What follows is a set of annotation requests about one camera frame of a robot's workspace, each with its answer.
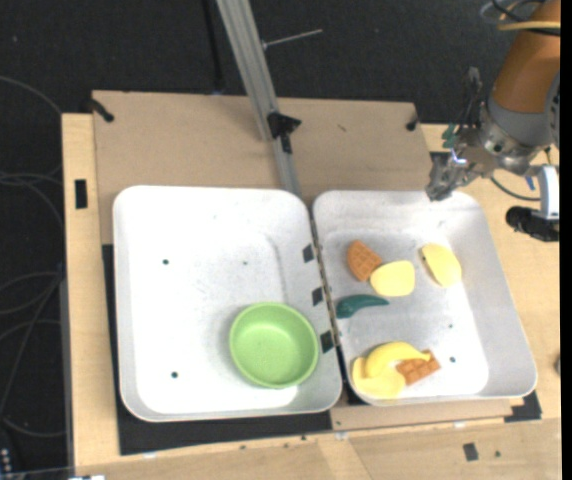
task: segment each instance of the wooden table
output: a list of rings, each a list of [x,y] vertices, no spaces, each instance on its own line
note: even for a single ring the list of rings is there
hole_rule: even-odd
[[[115,106],[119,107],[121,99],[126,98],[126,95],[117,93],[99,93],[95,96],[103,97],[103,104],[107,101],[111,103],[107,105],[109,111]],[[172,107],[181,101],[173,99],[177,97],[181,98],[166,95],[165,100],[170,99]],[[234,97],[224,98],[232,98],[223,100],[232,105],[229,108],[237,109],[237,105],[240,105]],[[284,108],[307,112],[304,122],[317,123],[328,115],[325,109],[332,103],[287,100]],[[222,100],[217,100],[216,104],[221,105]],[[344,115],[341,128],[356,134],[360,133],[361,126],[368,130],[367,134],[376,135],[377,120],[384,119],[382,116],[390,114],[392,117],[385,119],[407,122],[412,120],[414,112],[410,104],[355,102],[351,107],[350,102],[337,102],[337,105],[334,108]],[[166,126],[164,116],[167,114],[158,108],[159,105],[154,107],[159,126]],[[141,105],[139,111],[142,115],[149,115]],[[250,111],[246,114],[243,108],[240,112],[241,117],[237,113],[229,113],[224,118],[237,123],[239,126],[232,126],[232,133],[247,140],[245,135],[254,134],[252,116]],[[197,129],[207,126],[206,121],[200,121],[204,116],[196,117],[198,124],[193,126]],[[147,126],[156,126],[156,122],[153,119]],[[327,122],[324,126],[330,129],[336,128],[336,125],[335,122]],[[106,226],[101,213],[105,212],[107,203],[104,202],[103,206],[100,204],[106,191],[99,187],[102,184],[105,186],[107,181],[104,178],[98,183],[98,176],[105,177],[106,173],[105,170],[99,171],[98,175],[98,148],[102,145],[97,135],[98,130],[103,133],[103,126],[105,123],[99,116],[66,114],[63,117],[72,460],[77,474],[105,474],[108,478],[177,478],[178,472],[181,472],[184,477],[190,478],[231,479],[561,477],[561,389],[560,377],[554,368],[560,353],[559,245],[541,243],[514,233],[505,224],[504,216],[509,207],[522,204],[486,180],[478,180],[463,191],[473,196],[486,213],[537,364],[539,378],[536,393],[542,408],[542,419],[504,423],[504,405],[510,409],[522,403],[521,400],[512,400],[501,401],[497,410],[490,412],[488,406],[477,410],[475,404],[468,404],[460,408],[461,415],[455,410],[442,418],[435,418],[434,414],[418,418],[414,413],[400,413],[389,423],[377,425],[375,421],[366,421],[362,422],[361,427],[355,423],[347,424],[345,428],[352,429],[349,431],[335,427],[333,432],[306,436],[216,443],[144,455],[120,455],[101,257],[101,244],[106,240],[102,236],[102,233],[106,233]],[[421,140],[426,157],[428,149],[439,148],[439,135],[443,129],[443,126],[424,125],[412,132],[412,137]],[[404,135],[401,140],[408,140],[408,137]],[[261,150],[265,144],[257,147]],[[297,142],[294,142],[294,147],[297,151]],[[412,155],[421,151],[417,149],[417,144],[411,149]],[[377,157],[377,151],[370,153]],[[319,154],[319,148],[315,152],[315,147],[312,147],[299,165],[302,162],[316,165],[315,155]],[[251,151],[250,156],[253,155],[256,162],[263,164],[267,161],[263,153]],[[400,182],[400,179],[408,179],[408,172],[400,175],[400,169],[410,172],[415,168],[425,172],[426,176],[428,173],[428,161],[424,157],[418,157],[419,165],[405,165],[403,168],[396,167],[394,160],[386,163],[384,158],[377,162],[379,164],[375,166],[363,165],[362,162],[352,176],[342,172],[343,177],[338,185],[340,188],[355,185],[359,188],[391,189],[391,186],[398,187],[402,183],[402,188],[416,189],[412,184],[403,186],[404,182]],[[300,177],[308,196],[328,188],[325,186],[328,183],[333,184],[335,178],[331,176],[331,164],[321,162],[315,175],[310,174],[309,169]],[[381,172],[380,164],[388,165],[387,173]],[[274,184],[276,178],[271,178],[273,175],[270,173],[267,176],[270,178],[267,183]],[[515,184],[523,184],[523,180],[510,179],[510,175],[498,177],[512,188],[515,188]],[[76,187],[80,188],[82,181],[87,201],[86,204],[82,201],[80,205],[80,200],[76,198]],[[522,186],[519,185],[516,190],[523,190]],[[354,414],[351,416],[351,408],[339,407],[337,410],[339,413],[333,415],[334,419],[339,415],[349,423],[354,417]],[[473,448],[477,453],[476,460],[466,455],[466,451]]]

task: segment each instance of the brown waffle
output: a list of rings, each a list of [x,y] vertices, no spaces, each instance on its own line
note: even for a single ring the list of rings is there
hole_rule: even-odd
[[[430,350],[424,350],[424,354],[430,354],[430,359],[407,359],[397,365],[397,371],[406,379],[406,385],[410,386],[418,380],[429,376],[441,368],[437,359]]]
[[[348,246],[348,267],[353,275],[360,281],[367,281],[382,259],[360,240],[355,240]]]

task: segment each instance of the black floor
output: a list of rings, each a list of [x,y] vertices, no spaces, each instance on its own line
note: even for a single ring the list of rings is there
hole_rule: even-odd
[[[411,101],[441,123],[461,110],[468,67],[490,86],[514,37],[479,18],[487,1],[251,3],[265,41],[323,30],[268,49],[278,96]],[[203,2],[0,0],[0,436],[23,469],[66,463],[59,113],[88,111],[94,89],[242,94],[208,0],[214,62]]]

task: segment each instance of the green bowl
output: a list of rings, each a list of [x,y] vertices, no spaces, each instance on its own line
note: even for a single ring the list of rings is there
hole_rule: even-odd
[[[299,311],[277,302],[253,304],[237,315],[229,346],[242,375],[268,388],[301,384],[319,359],[313,326]]]

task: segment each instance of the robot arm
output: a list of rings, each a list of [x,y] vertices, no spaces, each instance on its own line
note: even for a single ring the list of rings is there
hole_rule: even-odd
[[[519,10],[533,4],[536,9],[520,17]],[[492,179],[495,169],[537,177],[541,210],[515,211],[507,220],[536,238],[558,239],[557,170],[531,162],[552,144],[559,148],[561,0],[493,0],[481,10],[487,21],[491,9],[501,13],[494,20],[500,30],[519,33],[481,103],[479,74],[469,71],[469,103],[458,125],[444,135],[444,146],[450,151],[433,155],[426,193],[433,201],[445,199],[480,176]],[[530,218],[543,222],[532,226],[526,223]]]

